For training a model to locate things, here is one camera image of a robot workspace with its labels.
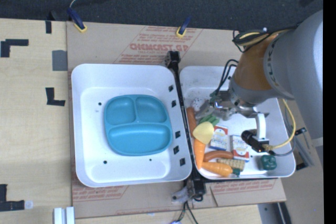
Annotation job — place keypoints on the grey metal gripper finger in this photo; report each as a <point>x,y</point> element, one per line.
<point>202,110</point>
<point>222,114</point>

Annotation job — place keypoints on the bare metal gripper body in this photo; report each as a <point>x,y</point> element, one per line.
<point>228,102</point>

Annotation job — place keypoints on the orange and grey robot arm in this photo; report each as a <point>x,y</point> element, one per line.
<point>294,65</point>

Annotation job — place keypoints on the white speckled toy egg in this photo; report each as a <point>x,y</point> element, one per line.
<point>196,102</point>

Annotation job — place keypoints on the green toy beans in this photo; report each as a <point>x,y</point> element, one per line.
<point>210,120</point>

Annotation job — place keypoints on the orange toy carrot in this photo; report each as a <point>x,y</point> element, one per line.
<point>199,152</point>
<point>191,119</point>

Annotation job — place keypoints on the thin black rod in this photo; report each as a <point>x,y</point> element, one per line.
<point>183,112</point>

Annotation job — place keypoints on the yellow toy potato chip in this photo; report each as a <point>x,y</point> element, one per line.
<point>203,132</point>

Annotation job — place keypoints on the small white and red carton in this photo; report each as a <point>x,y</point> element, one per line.
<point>240,149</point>
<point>219,138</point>

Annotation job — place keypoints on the brown toy sausage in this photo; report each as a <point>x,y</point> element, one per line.
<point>218,155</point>

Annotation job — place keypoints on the white plastic tray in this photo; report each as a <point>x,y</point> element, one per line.
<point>273,123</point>
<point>89,123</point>

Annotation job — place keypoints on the yellow toy corn cob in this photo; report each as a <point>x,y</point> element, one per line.
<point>235,164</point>

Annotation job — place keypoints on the orange carrot with green top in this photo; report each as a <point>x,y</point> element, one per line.
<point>218,168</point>

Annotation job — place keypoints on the blue divided plate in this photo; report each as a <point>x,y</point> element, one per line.
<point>136,126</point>

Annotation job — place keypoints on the brown cardboard board red print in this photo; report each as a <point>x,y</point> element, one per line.
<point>105,44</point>

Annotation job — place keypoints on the black cylinder on white bracket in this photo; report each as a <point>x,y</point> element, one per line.
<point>254,140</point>

